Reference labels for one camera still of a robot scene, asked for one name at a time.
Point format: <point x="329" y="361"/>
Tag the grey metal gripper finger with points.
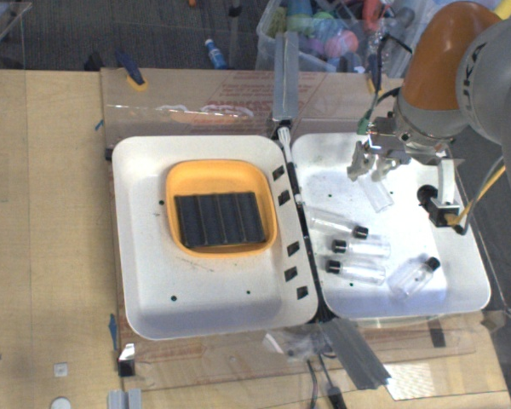
<point x="384" y="168"/>
<point x="359" y="162"/>

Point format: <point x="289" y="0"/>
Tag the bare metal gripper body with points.
<point x="387" y="141"/>

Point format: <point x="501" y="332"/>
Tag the clear plastic bottle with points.
<point x="359" y="272"/>
<point x="411" y="277"/>
<point x="378" y="196"/>
<point x="364" y="247"/>
<point x="336" y="224"/>

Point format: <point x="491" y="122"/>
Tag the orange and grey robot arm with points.
<point x="440" y="58"/>

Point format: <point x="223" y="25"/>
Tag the white plastic tray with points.
<point x="221" y="288"/>
<point x="409" y="232"/>

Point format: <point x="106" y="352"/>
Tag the thin black and white rod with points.
<point x="300" y="205"/>

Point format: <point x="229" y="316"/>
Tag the clear storage bin with toys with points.
<point x="323" y="28"/>

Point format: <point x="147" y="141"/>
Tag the yellow rectangular bowl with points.
<point x="217" y="177"/>

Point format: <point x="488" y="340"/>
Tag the black ribbed rack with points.
<point x="219" y="220"/>

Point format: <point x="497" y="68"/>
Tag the blue bottle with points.
<point x="216" y="53"/>

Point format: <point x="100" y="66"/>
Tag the brown cardboard board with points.
<point x="174" y="96"/>

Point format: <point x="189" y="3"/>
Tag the black cylinder on white bracket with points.
<point x="440" y="207"/>

